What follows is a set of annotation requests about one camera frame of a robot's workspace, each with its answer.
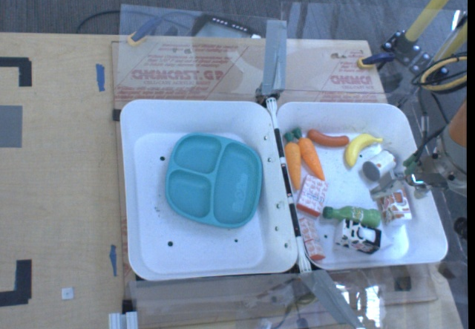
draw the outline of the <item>cow print carton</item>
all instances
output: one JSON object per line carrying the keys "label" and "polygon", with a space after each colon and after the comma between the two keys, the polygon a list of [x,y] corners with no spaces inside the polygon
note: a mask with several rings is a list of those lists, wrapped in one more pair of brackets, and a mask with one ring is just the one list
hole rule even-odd
{"label": "cow print carton", "polygon": [[401,183],[396,183],[386,195],[378,197],[376,202],[385,224],[401,226],[413,217],[406,191]]}
{"label": "cow print carton", "polygon": [[347,247],[366,254],[381,248],[381,230],[344,219],[335,230],[335,248]]}

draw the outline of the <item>wooden board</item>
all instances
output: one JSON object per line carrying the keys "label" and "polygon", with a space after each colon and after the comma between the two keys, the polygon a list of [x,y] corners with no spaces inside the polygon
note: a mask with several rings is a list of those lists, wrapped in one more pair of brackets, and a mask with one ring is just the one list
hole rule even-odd
{"label": "wooden board", "polygon": [[[0,34],[0,56],[28,57],[33,69],[32,86],[19,87],[18,69],[0,68],[0,105],[23,113],[22,147],[0,148],[0,292],[14,289],[17,260],[32,261],[31,299],[0,307],[2,328],[106,328],[122,309],[115,39]],[[74,298],[63,300],[67,287]]]}

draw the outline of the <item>toy banana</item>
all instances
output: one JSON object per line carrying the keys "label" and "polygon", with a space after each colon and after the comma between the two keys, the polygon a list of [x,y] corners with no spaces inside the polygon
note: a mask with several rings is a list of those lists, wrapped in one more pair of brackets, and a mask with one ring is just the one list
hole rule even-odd
{"label": "toy banana", "polygon": [[383,141],[382,137],[374,137],[370,134],[360,134],[351,140],[345,151],[344,159],[347,162],[348,166],[353,167],[356,163],[356,159],[359,156],[359,153],[370,146],[373,143],[381,143]]}

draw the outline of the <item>white cup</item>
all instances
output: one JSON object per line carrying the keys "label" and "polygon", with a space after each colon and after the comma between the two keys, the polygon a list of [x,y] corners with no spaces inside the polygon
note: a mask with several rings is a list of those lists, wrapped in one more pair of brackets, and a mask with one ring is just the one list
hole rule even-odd
{"label": "white cup", "polygon": [[391,152],[383,149],[363,163],[363,173],[369,180],[377,181],[395,167],[396,158]]}

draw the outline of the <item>toy milk carton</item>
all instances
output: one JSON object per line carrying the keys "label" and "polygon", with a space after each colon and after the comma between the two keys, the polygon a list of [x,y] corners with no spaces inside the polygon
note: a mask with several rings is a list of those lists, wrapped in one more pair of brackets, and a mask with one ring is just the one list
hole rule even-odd
{"label": "toy milk carton", "polygon": [[327,202],[328,182],[307,175],[297,200],[297,209],[318,217]]}
{"label": "toy milk carton", "polygon": [[401,226],[413,217],[406,191],[401,183],[395,183],[393,188],[386,195],[380,196],[376,202],[385,224]]}
{"label": "toy milk carton", "polygon": [[344,219],[335,230],[335,248],[338,247],[373,254],[381,248],[381,230]]}

